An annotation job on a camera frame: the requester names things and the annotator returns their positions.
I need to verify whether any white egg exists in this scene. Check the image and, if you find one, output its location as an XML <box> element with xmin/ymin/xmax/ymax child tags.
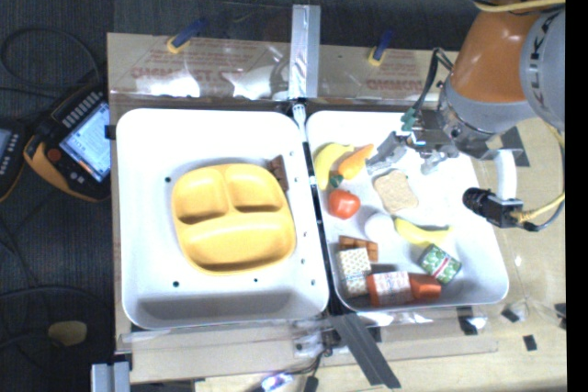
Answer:
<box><xmin>363</xmin><ymin>211</ymin><xmax>397</xmax><ymax>242</ymax></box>

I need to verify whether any green can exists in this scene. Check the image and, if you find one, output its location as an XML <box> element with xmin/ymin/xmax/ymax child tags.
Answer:
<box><xmin>417</xmin><ymin>242</ymin><xmax>463</xmax><ymax>286</ymax></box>

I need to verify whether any orange block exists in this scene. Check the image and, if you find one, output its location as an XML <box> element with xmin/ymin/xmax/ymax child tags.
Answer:
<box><xmin>408</xmin><ymin>272</ymin><xmax>444</xmax><ymax>302</ymax></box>

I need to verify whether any yellow banana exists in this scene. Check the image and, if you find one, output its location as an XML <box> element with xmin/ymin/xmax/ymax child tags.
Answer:
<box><xmin>312</xmin><ymin>141</ymin><xmax>356</xmax><ymax>192</ymax></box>
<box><xmin>392</xmin><ymin>215</ymin><xmax>454</xmax><ymax>249</ymax></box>

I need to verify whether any red tomato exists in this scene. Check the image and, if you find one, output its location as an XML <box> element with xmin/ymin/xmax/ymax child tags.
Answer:
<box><xmin>327</xmin><ymin>188</ymin><xmax>362</xmax><ymax>221</ymax></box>

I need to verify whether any brown cardboard board red print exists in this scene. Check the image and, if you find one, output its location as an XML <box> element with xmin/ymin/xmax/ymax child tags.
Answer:
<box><xmin>106</xmin><ymin>31</ymin><xmax>567</xmax><ymax>385</ymax></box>

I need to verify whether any black cylinder on white bracket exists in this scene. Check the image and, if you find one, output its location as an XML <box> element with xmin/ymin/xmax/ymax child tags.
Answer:
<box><xmin>461</xmin><ymin>148</ymin><xmax>526</xmax><ymax>230</ymax></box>

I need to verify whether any white patterned carton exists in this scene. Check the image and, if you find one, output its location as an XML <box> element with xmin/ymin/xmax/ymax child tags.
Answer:
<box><xmin>334</xmin><ymin>247</ymin><xmax>373</xmax><ymax>300</ymax></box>

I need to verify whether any yellow divided plate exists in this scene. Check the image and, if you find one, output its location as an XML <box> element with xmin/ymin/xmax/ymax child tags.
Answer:
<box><xmin>170</xmin><ymin>162</ymin><xmax>298</xmax><ymax>276</ymax></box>

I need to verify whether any tan bread slice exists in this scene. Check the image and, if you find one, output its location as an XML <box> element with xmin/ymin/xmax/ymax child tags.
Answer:
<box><xmin>372</xmin><ymin>168</ymin><xmax>421</xmax><ymax>216</ymax></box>

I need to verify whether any brown chocolate bar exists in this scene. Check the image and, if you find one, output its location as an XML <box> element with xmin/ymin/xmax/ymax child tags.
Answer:
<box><xmin>337</xmin><ymin>234</ymin><xmax>379</xmax><ymax>263</ymax></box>

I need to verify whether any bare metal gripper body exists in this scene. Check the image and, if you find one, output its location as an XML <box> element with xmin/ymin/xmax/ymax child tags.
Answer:
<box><xmin>405</xmin><ymin>106</ymin><xmax>496</xmax><ymax>159</ymax></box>

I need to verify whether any orange carrot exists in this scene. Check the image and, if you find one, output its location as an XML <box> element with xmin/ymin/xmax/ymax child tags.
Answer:
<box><xmin>329</xmin><ymin>142</ymin><xmax>376</xmax><ymax>189</ymax></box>

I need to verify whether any white plastic tray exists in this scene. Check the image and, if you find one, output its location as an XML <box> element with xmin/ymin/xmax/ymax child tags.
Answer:
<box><xmin>115</xmin><ymin>106</ymin><xmax>332</xmax><ymax>331</ymax></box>
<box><xmin>304</xmin><ymin>109</ymin><xmax>511</xmax><ymax>314</ymax></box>

